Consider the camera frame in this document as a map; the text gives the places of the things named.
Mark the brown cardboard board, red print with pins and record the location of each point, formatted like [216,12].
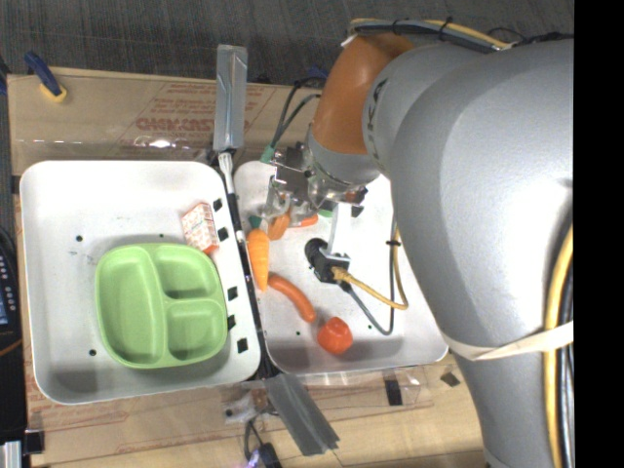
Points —
[122,110]

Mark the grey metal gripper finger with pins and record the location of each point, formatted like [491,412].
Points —
[275,203]
[300,210]

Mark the orange sausage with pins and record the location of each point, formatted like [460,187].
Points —
[295,295]

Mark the large orange carrot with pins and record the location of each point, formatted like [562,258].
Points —
[258,256]

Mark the green divided plate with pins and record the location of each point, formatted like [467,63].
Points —
[131,305]

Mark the white plastic tray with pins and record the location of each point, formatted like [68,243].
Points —
[73,203]
[414,320]

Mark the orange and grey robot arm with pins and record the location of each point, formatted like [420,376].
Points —
[468,203]

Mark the orange and white carton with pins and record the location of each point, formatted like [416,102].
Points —
[199,226]

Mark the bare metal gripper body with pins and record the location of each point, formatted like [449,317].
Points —
[296,173]

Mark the black cylinder on white bracket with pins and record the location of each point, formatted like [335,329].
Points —
[325,256]

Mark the small orange carrot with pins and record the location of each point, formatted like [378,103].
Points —
[308,221]

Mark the small orange ridged toy food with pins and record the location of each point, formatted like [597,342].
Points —
[278,227]

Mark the orange bell pepper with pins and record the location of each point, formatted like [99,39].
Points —
[334,335]

